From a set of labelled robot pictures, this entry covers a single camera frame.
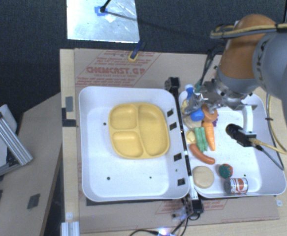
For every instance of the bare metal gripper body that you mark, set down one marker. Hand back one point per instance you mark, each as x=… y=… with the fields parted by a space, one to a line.
x=219 y=96

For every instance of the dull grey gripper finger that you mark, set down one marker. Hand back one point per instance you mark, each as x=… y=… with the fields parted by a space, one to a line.
x=199 y=99
x=189 y=106

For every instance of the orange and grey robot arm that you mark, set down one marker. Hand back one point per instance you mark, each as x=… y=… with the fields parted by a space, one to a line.
x=268 y=65

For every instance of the yellow banana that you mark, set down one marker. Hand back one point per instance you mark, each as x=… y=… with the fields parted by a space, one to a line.
x=184 y=106

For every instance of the blue round toy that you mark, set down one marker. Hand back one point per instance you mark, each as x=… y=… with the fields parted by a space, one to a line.
x=197 y=115

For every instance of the blue and white bottle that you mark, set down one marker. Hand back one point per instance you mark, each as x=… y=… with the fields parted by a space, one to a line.
x=189 y=90

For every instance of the cream round toy food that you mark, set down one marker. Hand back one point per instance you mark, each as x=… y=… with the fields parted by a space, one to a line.
x=191 y=122

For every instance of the brown doughnut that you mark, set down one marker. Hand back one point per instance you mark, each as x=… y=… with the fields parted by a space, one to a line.
x=211 y=115

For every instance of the purple grapes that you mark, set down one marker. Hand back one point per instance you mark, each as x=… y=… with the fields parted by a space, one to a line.
x=215 y=123

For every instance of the thin black and white rod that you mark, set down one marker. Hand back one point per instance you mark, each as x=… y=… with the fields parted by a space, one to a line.
x=182 y=134

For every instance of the pale yellow toy food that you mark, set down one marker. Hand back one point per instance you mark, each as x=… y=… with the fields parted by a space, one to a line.
x=190 y=136

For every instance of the orange carrot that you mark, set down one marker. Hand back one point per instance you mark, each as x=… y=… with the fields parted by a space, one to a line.
x=209 y=134

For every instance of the green bean bundle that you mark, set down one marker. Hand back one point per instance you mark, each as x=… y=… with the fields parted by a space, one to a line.
x=200 y=139

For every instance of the red sausage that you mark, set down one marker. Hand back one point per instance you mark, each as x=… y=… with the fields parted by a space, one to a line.
x=202 y=155

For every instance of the yellow divided plate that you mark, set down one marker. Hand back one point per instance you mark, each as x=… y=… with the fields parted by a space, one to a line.
x=138 y=131

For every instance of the white plastic tray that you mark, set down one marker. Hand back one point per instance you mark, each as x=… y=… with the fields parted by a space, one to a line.
x=236 y=161
x=96 y=156

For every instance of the tan round biscuit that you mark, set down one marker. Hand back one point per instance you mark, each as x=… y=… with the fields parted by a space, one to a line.
x=203 y=177

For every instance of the red and green strawberry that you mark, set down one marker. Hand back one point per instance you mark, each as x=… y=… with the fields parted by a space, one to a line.
x=225 y=171

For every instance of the brown cardboard board red print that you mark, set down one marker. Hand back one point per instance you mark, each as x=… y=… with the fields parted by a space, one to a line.
x=113 y=67

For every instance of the red and white can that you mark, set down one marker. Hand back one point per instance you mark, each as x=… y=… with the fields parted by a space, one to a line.
x=238 y=185

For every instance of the black cylinder on white bracket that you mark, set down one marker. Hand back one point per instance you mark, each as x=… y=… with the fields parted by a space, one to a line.
x=239 y=134

